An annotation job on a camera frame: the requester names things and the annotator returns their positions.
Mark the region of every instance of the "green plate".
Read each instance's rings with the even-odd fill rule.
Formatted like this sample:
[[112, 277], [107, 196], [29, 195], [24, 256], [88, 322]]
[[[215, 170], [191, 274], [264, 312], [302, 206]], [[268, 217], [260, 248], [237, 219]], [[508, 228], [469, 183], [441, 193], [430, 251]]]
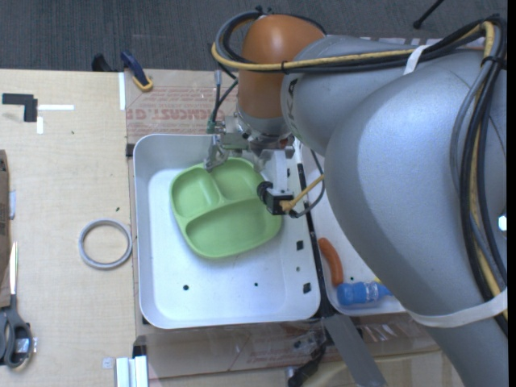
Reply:
[[281, 217], [258, 198], [264, 178], [245, 159], [230, 158], [211, 173], [197, 164], [170, 185], [170, 202], [186, 242], [200, 256], [220, 258], [256, 248], [273, 238]]

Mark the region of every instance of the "black clamp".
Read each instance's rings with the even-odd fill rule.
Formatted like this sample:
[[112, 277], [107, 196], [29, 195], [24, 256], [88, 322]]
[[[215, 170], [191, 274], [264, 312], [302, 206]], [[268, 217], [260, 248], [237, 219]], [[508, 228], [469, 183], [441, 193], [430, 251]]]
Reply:
[[38, 120], [38, 99], [31, 94], [3, 94], [2, 104], [24, 105], [23, 121], [36, 122]]

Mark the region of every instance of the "blue clamp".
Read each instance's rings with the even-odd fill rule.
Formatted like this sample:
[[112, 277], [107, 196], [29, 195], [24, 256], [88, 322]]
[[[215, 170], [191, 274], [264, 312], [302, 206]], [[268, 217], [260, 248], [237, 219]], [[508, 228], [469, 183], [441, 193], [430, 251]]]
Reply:
[[136, 58], [132, 55], [132, 53], [128, 50], [124, 50], [120, 53], [120, 58], [126, 67], [132, 71], [132, 80], [136, 83], [136, 85], [144, 92], [150, 90], [152, 88], [152, 80], [147, 77], [144, 70]]

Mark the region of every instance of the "wooden table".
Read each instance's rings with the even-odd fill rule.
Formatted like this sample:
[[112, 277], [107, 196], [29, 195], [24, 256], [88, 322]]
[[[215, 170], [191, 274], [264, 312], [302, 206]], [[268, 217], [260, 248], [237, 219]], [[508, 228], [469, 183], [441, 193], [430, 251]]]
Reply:
[[[19, 313], [31, 324], [37, 353], [20, 371], [0, 367], [0, 385], [113, 386], [114, 359], [132, 354], [135, 298], [132, 262], [102, 271], [86, 265], [77, 239], [97, 218], [130, 225], [126, 119], [117, 73], [2, 70], [2, 93], [33, 94], [43, 133], [23, 121], [23, 107], [0, 105], [0, 148], [16, 190], [11, 237], [19, 242]], [[88, 253], [107, 262], [125, 248], [122, 235], [99, 227]], [[396, 386], [461, 386], [440, 351], [378, 360]], [[285, 385], [284, 369], [182, 377], [154, 386]], [[305, 385], [352, 385], [343, 363], [322, 364]]]

